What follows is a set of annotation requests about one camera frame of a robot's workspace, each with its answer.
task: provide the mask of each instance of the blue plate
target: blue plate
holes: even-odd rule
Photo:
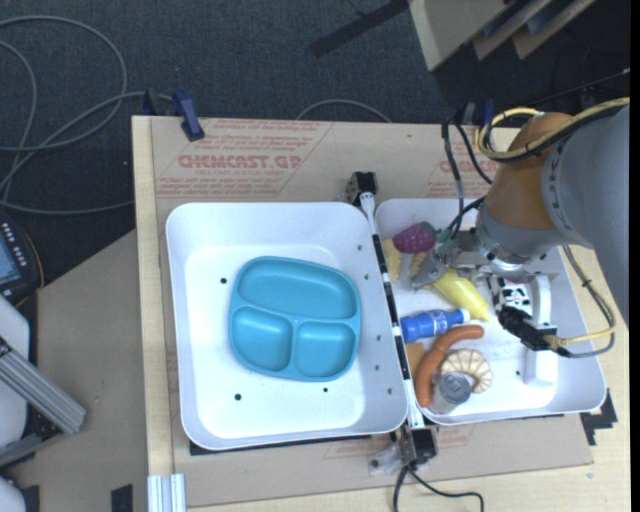
[[[252,370],[329,381],[355,360],[361,316],[358,290],[344,273],[264,256],[246,263],[233,283],[229,341]]]

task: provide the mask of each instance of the screen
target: screen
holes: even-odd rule
[[[12,259],[9,247],[0,238],[0,284],[13,281],[20,277],[16,262]]]

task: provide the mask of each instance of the black device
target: black device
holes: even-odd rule
[[[24,230],[0,211],[0,293],[12,304],[31,294],[40,281],[36,252]]]

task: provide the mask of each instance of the orange sausage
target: orange sausage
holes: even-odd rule
[[[416,398],[421,407],[429,407],[433,397],[431,379],[444,360],[447,350],[454,343],[466,339],[478,339],[484,336],[484,329],[481,325],[462,325],[454,327],[441,335],[431,347],[431,350],[422,358],[418,372],[413,380],[416,390]]]

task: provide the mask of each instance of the dark gray carpet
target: dark gray carpet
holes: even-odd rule
[[[426,68],[406,5],[396,0],[388,4],[3,0],[0,20],[39,14],[94,27],[122,53],[129,91],[154,87],[170,94],[183,87],[195,97],[202,116],[293,119],[315,102],[341,98],[370,105],[395,122],[440,123],[470,102],[490,100],[497,109],[520,105],[630,66],[630,1],[599,0],[525,60],[510,43],[483,62],[466,47],[433,73]],[[366,29],[362,14],[376,12],[382,20],[370,18],[375,26]],[[351,31],[341,32],[345,27]],[[117,60],[100,39],[81,28],[50,21],[19,23],[0,27],[0,41],[24,55],[38,81],[38,111],[28,139],[32,145],[120,90]],[[31,91],[24,66],[4,48],[0,91],[0,146],[15,146],[29,116]],[[593,98],[628,95],[629,78],[588,92],[537,106],[579,111]],[[90,128],[108,111],[62,138]],[[16,174],[8,201],[50,210],[131,200],[129,119],[137,113],[142,113],[141,101],[126,101],[90,139],[40,152]],[[369,112],[338,105],[315,110],[309,118],[378,121]],[[0,153],[0,180],[13,159],[11,153]],[[134,227],[131,206],[75,216],[6,209],[33,238],[47,281]]]

